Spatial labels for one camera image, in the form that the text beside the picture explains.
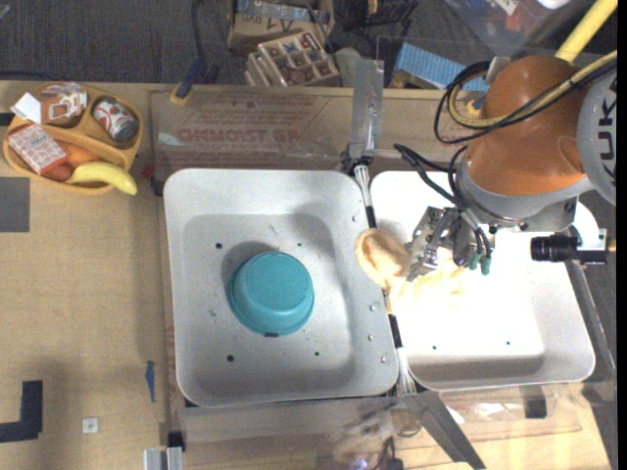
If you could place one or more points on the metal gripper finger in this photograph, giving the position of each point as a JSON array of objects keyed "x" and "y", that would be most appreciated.
[
  {"x": 414, "y": 265},
  {"x": 430, "y": 257}
]

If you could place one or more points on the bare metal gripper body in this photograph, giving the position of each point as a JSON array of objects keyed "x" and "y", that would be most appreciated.
[{"x": 436, "y": 225}]

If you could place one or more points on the yellow cloth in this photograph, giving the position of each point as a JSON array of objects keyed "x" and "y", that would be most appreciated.
[{"x": 382, "y": 257}]

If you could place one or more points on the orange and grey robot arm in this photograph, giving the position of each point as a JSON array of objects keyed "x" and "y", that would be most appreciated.
[{"x": 524, "y": 130}]

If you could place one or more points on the white plastic tray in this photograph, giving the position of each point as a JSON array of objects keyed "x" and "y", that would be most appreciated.
[
  {"x": 490, "y": 321},
  {"x": 274, "y": 199}
]

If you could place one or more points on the teal bowl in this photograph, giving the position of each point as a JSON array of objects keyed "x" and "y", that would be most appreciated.
[{"x": 272, "y": 294}]

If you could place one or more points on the yellow banana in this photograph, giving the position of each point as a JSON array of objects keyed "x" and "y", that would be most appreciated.
[{"x": 105, "y": 173}]

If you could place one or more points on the red and white can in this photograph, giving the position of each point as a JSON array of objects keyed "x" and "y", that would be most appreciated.
[{"x": 115, "y": 120}]

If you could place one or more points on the yellow divided plate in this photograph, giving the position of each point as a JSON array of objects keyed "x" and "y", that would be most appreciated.
[{"x": 100, "y": 151}]

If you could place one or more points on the orange carrot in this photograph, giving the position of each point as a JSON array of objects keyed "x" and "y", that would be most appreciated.
[{"x": 78, "y": 155}]

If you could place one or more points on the red-orange round toy food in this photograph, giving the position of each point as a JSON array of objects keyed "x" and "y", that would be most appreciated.
[{"x": 59, "y": 172}]

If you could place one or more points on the white and orange carton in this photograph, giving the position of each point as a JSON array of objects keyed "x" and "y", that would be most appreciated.
[{"x": 61, "y": 106}]

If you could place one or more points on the red and white packet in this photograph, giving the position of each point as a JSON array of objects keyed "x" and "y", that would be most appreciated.
[{"x": 36, "y": 148}]

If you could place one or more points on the black cylinder on white bracket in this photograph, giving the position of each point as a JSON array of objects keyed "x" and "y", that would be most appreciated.
[{"x": 553, "y": 248}]

